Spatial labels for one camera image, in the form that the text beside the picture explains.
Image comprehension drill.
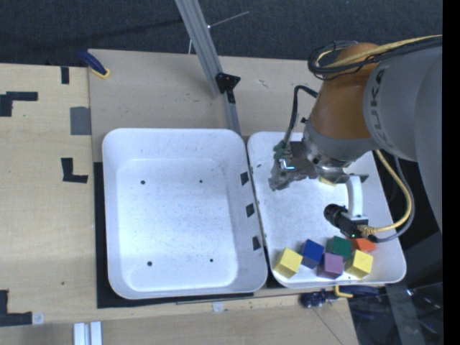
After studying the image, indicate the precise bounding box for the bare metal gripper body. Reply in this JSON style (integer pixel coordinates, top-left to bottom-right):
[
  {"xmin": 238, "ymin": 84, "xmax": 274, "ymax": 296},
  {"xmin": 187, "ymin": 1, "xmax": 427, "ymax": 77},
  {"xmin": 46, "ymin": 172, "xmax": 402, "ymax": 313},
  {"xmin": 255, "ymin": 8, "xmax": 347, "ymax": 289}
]
[{"xmin": 282, "ymin": 141, "xmax": 352, "ymax": 182}]

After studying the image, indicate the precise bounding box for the blue cube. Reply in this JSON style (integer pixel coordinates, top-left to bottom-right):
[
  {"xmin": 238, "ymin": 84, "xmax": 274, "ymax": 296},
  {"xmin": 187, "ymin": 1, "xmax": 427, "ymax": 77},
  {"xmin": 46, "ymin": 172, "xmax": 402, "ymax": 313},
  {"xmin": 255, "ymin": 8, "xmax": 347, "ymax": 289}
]
[{"xmin": 300, "ymin": 239, "xmax": 326, "ymax": 270}]

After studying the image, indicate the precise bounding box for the black cylinder on white bracket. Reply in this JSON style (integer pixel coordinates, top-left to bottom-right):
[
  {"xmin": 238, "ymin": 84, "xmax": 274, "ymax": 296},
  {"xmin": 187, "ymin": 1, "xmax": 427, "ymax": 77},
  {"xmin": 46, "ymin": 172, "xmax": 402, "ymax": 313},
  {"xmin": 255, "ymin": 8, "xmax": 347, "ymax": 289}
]
[{"xmin": 323, "ymin": 173, "xmax": 371, "ymax": 239}]

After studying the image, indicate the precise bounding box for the yellow cube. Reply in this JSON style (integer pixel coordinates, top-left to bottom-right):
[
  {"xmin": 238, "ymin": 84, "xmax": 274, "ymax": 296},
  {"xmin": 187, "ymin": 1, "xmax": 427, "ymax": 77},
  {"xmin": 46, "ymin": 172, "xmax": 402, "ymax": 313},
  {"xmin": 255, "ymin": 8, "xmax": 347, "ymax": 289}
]
[
  {"xmin": 344, "ymin": 249, "xmax": 375, "ymax": 280},
  {"xmin": 272, "ymin": 247, "xmax": 304, "ymax": 280}
]

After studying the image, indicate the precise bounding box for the orange cube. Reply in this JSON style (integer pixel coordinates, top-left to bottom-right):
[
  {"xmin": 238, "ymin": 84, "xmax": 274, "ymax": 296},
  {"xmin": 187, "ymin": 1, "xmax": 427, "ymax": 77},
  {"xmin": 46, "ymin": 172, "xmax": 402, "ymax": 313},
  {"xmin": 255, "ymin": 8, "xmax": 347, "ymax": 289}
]
[{"xmin": 350, "ymin": 237, "xmax": 377, "ymax": 254}]

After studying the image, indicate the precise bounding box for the purple cube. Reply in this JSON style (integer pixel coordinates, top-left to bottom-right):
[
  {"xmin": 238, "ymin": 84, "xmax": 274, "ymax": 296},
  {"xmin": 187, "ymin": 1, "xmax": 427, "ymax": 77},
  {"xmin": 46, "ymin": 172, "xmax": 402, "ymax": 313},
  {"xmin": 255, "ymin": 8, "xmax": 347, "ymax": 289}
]
[{"xmin": 316, "ymin": 252, "xmax": 345, "ymax": 280}]

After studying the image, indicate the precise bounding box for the white plastic tray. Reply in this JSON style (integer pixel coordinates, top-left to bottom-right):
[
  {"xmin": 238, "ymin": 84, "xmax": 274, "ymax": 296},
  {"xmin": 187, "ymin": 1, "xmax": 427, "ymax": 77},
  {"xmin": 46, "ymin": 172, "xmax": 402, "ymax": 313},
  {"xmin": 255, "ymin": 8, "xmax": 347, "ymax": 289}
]
[
  {"xmin": 101, "ymin": 127, "xmax": 269, "ymax": 300},
  {"xmin": 247, "ymin": 131, "xmax": 408, "ymax": 290}
]

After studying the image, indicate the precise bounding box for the green cube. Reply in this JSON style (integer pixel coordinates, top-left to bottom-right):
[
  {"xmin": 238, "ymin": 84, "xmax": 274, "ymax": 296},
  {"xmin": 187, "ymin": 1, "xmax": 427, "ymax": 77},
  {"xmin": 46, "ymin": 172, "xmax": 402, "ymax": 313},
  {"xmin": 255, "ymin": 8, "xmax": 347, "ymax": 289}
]
[{"xmin": 325, "ymin": 235, "xmax": 354, "ymax": 262}]

